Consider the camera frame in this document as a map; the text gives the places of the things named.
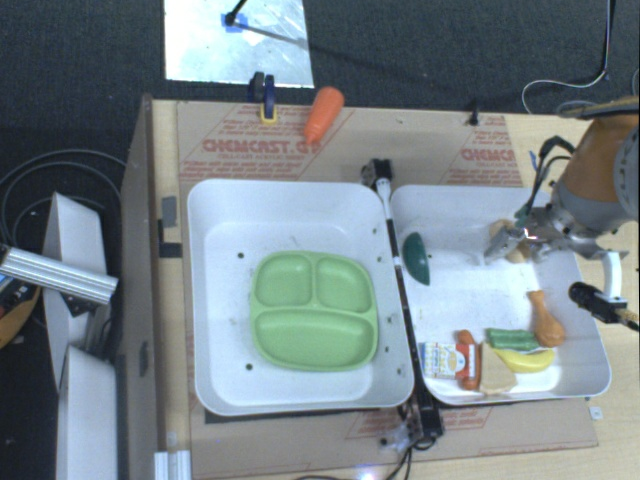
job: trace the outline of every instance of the green divided plate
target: green divided plate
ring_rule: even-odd
[[[271,254],[253,276],[251,334],[258,351],[279,366],[326,372],[358,368],[378,346],[371,278],[343,256]]]

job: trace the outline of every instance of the yellow banana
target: yellow banana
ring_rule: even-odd
[[[539,352],[522,354],[515,350],[493,349],[514,373],[541,372],[553,362],[556,353],[548,348]]]

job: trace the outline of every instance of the black cable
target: black cable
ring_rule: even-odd
[[[94,151],[94,150],[90,150],[90,149],[79,149],[79,148],[69,148],[69,149],[61,149],[61,150],[57,150],[57,151],[51,151],[49,153],[43,153],[41,155],[38,155],[34,158],[31,158],[30,160],[27,160],[26,162],[18,165],[17,167],[13,168],[11,171],[9,171],[7,174],[5,174],[1,179],[0,179],[0,188],[8,183],[9,181],[11,181],[11,178],[18,175],[18,173],[20,173],[21,170],[28,168],[31,165],[37,164],[38,162],[42,161],[42,160],[46,160],[47,158],[52,158],[52,157],[56,157],[56,156],[65,156],[65,155],[87,155],[87,156],[94,156],[94,157],[98,157],[98,158],[102,158],[105,160],[108,160],[110,162],[116,163],[121,167],[126,167],[126,163],[123,162],[122,160],[120,160],[119,158],[116,158],[108,153],[103,153],[102,151]],[[109,180],[107,178],[107,182],[110,185],[113,185],[113,183],[111,182],[111,180]],[[6,200],[7,200],[7,194],[5,193],[4,197],[3,197],[3,207],[6,207]],[[8,241],[10,239],[10,235],[9,235],[9,226],[6,223],[6,218],[0,218],[0,241]]]
[[[115,184],[104,174],[102,174],[100,171],[98,171],[97,169],[94,169],[93,167],[89,167],[88,165],[84,165],[84,164],[79,164],[76,162],[68,162],[68,161],[60,161],[60,162],[49,162],[49,163],[45,163],[45,164],[40,164],[40,165],[36,165],[34,167],[31,167],[30,169],[26,170],[25,172],[17,175],[17,177],[9,184],[9,186],[7,187],[7,189],[5,190],[4,193],[4,197],[2,200],[2,204],[0,205],[0,235],[4,237],[5,241],[8,241],[10,243],[10,245],[15,245],[15,243],[12,241],[12,237],[11,234],[9,232],[9,226],[7,224],[7,201],[9,199],[9,195],[11,194],[11,192],[13,191],[14,187],[26,176],[39,171],[41,169],[48,169],[51,167],[72,167],[75,169],[79,169],[79,170],[83,170],[85,172],[88,172],[94,176],[96,176],[99,179],[102,179],[102,181],[104,181],[105,183],[107,183],[110,188],[113,190],[113,192],[115,193],[116,197],[118,200],[120,200],[120,191],[118,190],[118,188],[115,186]]]
[[[102,327],[100,328],[100,336],[98,337],[98,347],[99,347],[99,349],[102,348],[102,345],[103,345],[103,340],[104,340],[104,337],[105,337],[104,331],[107,328],[108,324],[112,324],[113,323],[113,318],[114,317],[112,317],[112,316],[107,318],[104,321],[104,323],[102,324]]]
[[[529,215],[529,213],[531,213],[531,209],[533,208],[533,203],[535,201],[535,198],[538,195],[538,191],[540,190],[540,187],[542,186],[542,183],[544,182],[547,176],[548,169],[551,166],[551,164],[557,160],[570,158],[570,157],[556,156],[553,159],[551,159],[547,165],[545,165],[545,160],[547,156],[549,155],[549,153],[551,153],[551,151],[555,147],[561,147],[562,149],[564,149],[570,154],[573,154],[573,152],[576,149],[573,146],[573,144],[571,144],[570,142],[566,141],[565,139],[563,139],[558,135],[554,135],[550,139],[547,139],[544,141],[544,143],[540,147],[540,152],[538,153],[538,166],[536,168],[536,176],[533,180],[531,196],[529,197],[529,200],[524,204],[524,206],[520,209],[520,211],[518,212],[518,215],[524,214],[526,216],[526,215]]]
[[[429,450],[436,443],[435,439],[424,437],[419,439],[415,443],[413,443],[409,448],[407,448],[400,459],[400,462],[396,465],[389,475],[385,477],[385,480],[394,480],[396,475],[402,471],[402,468],[406,466],[404,473],[404,480],[408,480],[409,475],[411,474],[411,465],[413,463],[413,450],[419,452],[425,452]],[[333,476],[325,476],[325,475],[305,475],[295,478],[294,480],[345,480]]]
[[[70,199],[73,199],[74,201],[79,202],[79,203],[92,205],[95,208],[97,208],[98,210],[104,210],[104,205],[101,205],[100,203],[97,203],[93,199],[89,199],[89,198],[81,197],[81,196],[68,196],[68,197]],[[31,203],[29,206],[24,208],[20,212],[20,214],[16,217],[16,220],[13,223],[13,227],[11,228],[11,234],[9,235],[10,240],[15,244],[16,247],[20,247],[20,244],[18,242],[17,236],[18,236],[18,228],[20,227],[20,224],[22,223],[22,219],[24,219],[30,211],[34,210],[35,208],[37,208],[41,204],[49,203],[51,201],[51,199],[53,199],[53,198],[52,197],[45,197],[45,198],[42,198],[42,199],[36,201],[35,203]]]

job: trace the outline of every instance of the orange object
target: orange object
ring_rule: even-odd
[[[614,183],[616,154],[627,135],[637,126],[637,112],[635,115],[595,119],[562,175],[567,189],[573,195],[591,201],[617,203]]]
[[[476,340],[473,339],[473,335],[466,329],[458,332],[458,343],[461,345],[474,345],[476,374],[473,377],[466,377],[462,379],[460,384],[462,385],[462,389],[466,389],[468,391],[477,390],[478,385],[480,384],[480,348],[476,343]]]
[[[311,107],[304,136],[307,144],[320,140],[344,106],[344,96],[335,87],[323,87],[318,91]]]
[[[536,290],[528,292],[527,296],[537,312],[536,327],[533,332],[536,335],[538,343],[543,347],[557,347],[558,345],[562,345],[565,339],[564,327],[549,313],[547,305],[544,302],[544,292],[542,290]]]

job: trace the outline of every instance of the cardboard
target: cardboard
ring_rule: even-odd
[[[301,139],[308,108],[280,106],[279,116],[278,124],[267,127],[257,122],[255,105],[177,104],[183,223],[187,221],[184,206],[188,193],[202,179],[357,182],[361,168],[374,157],[392,160],[395,171],[392,185],[396,189],[404,184],[522,184],[504,116],[482,117],[480,125],[473,127],[461,113],[345,108],[325,137],[313,147]],[[182,241],[186,243],[187,226],[183,225],[182,233]],[[189,264],[187,248],[183,248],[183,261],[184,265]],[[184,276],[194,478],[313,471],[398,461],[393,446],[380,445],[383,438],[393,443],[393,436],[399,432],[401,421],[393,409],[255,419],[250,423],[233,422],[233,419],[208,423],[211,418],[207,419],[193,386],[188,269]],[[447,411],[449,427],[456,429],[458,437],[439,441],[432,453],[425,454],[425,460],[473,457],[498,453],[498,450],[509,453],[510,446],[530,450],[552,448],[553,443],[559,442],[564,447],[595,446],[597,440],[584,403],[581,400],[563,403],[568,410],[563,409],[562,416],[553,409],[540,413],[536,410],[539,406],[524,404],[480,408],[473,412],[475,416],[466,418],[464,414],[470,414],[468,409],[450,409]],[[557,404],[549,407],[559,408]],[[556,425],[559,416],[566,417],[564,425]],[[474,417],[482,422],[470,424]],[[513,418],[527,427],[522,440],[515,444],[511,440],[511,427],[504,426],[505,421]],[[573,430],[567,434],[567,428]],[[321,446],[317,442],[319,435],[326,436]],[[253,450],[251,454],[243,454],[242,460],[233,452],[240,441],[243,449]]]
[[[152,477],[157,450],[190,450],[193,478],[199,480],[275,473],[291,477],[353,467],[357,467],[355,473],[337,476],[368,472],[385,476],[399,459],[398,447],[406,437],[398,412],[391,409],[259,419],[207,413],[193,389],[192,318],[185,311],[190,287],[183,268],[188,258],[160,254],[185,249],[181,247],[186,228],[182,211],[177,219],[163,223],[160,208],[166,198],[175,199],[183,210],[189,187],[208,176],[357,181],[360,168],[373,157],[393,160],[396,187],[408,183],[518,186],[529,184],[533,177],[529,148],[535,151],[542,140],[556,133],[575,143],[587,126],[554,117],[481,115],[476,128],[467,124],[467,115],[458,112],[345,108],[325,138],[305,149],[300,132],[308,109],[281,106],[280,111],[282,121],[268,129],[255,124],[257,108],[252,105],[143,101],[123,185],[127,312],[121,347],[126,365],[121,413],[128,422],[125,467],[131,478]],[[518,148],[514,134],[521,144]],[[631,233],[637,240],[637,227]],[[627,236],[624,230],[621,235]],[[637,256],[623,261],[623,268],[634,268],[635,262]],[[599,266],[588,267],[597,270]],[[598,282],[598,274],[590,271],[585,279]],[[635,283],[631,290],[637,293]],[[631,309],[637,311],[635,300],[627,297],[635,304]],[[629,365],[629,350],[624,348],[629,343],[624,340],[628,331],[606,332],[619,354],[618,361],[612,360],[612,369],[622,372],[623,378],[617,381],[614,373],[612,389],[617,386],[616,391],[598,398],[605,408],[600,425],[611,429],[605,431],[602,452],[577,453],[577,449],[598,445],[582,399],[447,408],[442,411],[445,435],[429,452],[414,454],[414,462],[429,462],[429,468],[423,470],[416,464],[412,471],[418,476],[431,476],[427,471],[443,476],[450,472],[448,460],[497,455],[499,463],[470,460],[456,462],[455,468],[482,471],[480,477],[488,479],[495,478],[495,468],[502,464],[509,464],[514,475],[519,472],[523,477],[536,468],[546,478],[561,478],[558,471],[566,473],[571,467],[585,478],[598,478],[613,470],[610,457],[614,453],[624,461],[616,471],[623,476],[635,471],[636,459],[623,451],[630,449],[625,448],[627,439],[637,438],[633,430],[637,423],[626,415],[606,423],[611,414],[606,409],[619,406],[616,393],[620,385],[626,386],[620,391],[624,399],[638,398],[637,381],[629,391],[633,381],[625,380],[629,375],[637,377],[637,346]],[[145,343],[148,370],[140,376],[139,353]],[[508,458],[523,452],[569,449],[576,452],[548,454],[544,461],[537,460],[537,455],[530,460]],[[598,458],[597,468],[594,457]],[[437,459],[447,461],[440,465]],[[387,466],[375,468],[376,464]]]
[[[116,480],[115,422],[113,366],[69,347],[58,403],[56,479]]]

